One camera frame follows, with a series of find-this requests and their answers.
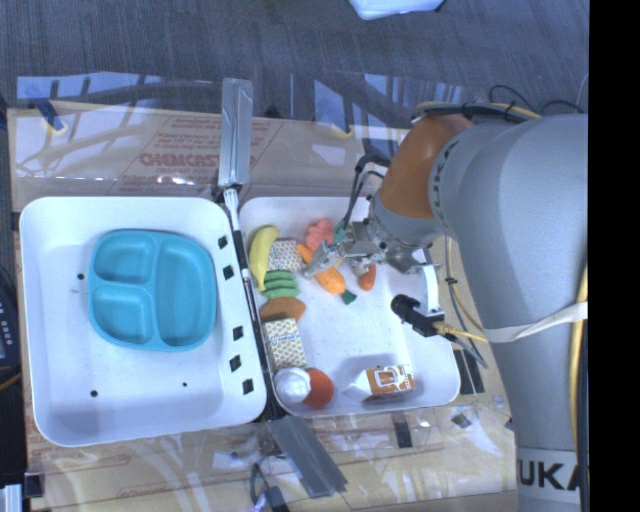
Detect brown toy bread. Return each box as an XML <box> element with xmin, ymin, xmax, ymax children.
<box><xmin>259</xmin><ymin>297</ymin><xmax>307</xmax><ymax>323</ymax></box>

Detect blue divided plate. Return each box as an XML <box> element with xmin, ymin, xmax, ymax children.
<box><xmin>87</xmin><ymin>228</ymin><xmax>219</xmax><ymax>352</ymax></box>

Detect yellow banana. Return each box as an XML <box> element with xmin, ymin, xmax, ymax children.
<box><xmin>248</xmin><ymin>225</ymin><xmax>280</xmax><ymax>293</ymax></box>

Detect white plastic tray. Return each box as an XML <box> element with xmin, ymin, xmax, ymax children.
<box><xmin>18</xmin><ymin>195</ymin><xmax>268</xmax><ymax>448</ymax></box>
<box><xmin>238</xmin><ymin>195</ymin><xmax>461</xmax><ymax>419</ymax></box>

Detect large orange carrot green top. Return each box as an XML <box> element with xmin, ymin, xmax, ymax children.
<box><xmin>295</xmin><ymin>243</ymin><xmax>358</xmax><ymax>306</ymax></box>

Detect brown cardboard board red print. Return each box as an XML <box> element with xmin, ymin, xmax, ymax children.
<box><xmin>7</xmin><ymin>102</ymin><xmax>519</xmax><ymax>512</ymax></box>

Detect orange and white juice carton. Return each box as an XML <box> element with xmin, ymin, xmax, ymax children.
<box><xmin>342</xmin><ymin>363</ymin><xmax>417</xmax><ymax>404</ymax></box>

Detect thin black and white rod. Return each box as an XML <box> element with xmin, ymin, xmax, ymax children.
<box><xmin>223</xmin><ymin>185</ymin><xmax>275</xmax><ymax>421</ymax></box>

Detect orange ball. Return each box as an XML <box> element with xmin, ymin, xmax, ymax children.
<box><xmin>302</xmin><ymin>368</ymin><xmax>335</xmax><ymax>409</ymax></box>

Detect large white orange patterned carton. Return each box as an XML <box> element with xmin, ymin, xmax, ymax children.
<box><xmin>263</xmin><ymin>317</ymin><xmax>309</xmax><ymax>371</ymax></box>

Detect green ridged toy vegetable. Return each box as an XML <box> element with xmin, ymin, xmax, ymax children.
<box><xmin>263</xmin><ymin>269</ymin><xmax>301</xmax><ymax>300</ymax></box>

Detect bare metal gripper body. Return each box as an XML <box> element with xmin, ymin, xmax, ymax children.
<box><xmin>341</xmin><ymin>219</ymin><xmax>442</xmax><ymax>276</ymax></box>

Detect pink toy food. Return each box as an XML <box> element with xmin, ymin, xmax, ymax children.
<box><xmin>304</xmin><ymin>218</ymin><xmax>335</xmax><ymax>251</ymax></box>

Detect black cylinder on white bracket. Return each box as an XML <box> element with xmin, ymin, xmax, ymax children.
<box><xmin>390</xmin><ymin>262</ymin><xmax>447</xmax><ymax>339</ymax></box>

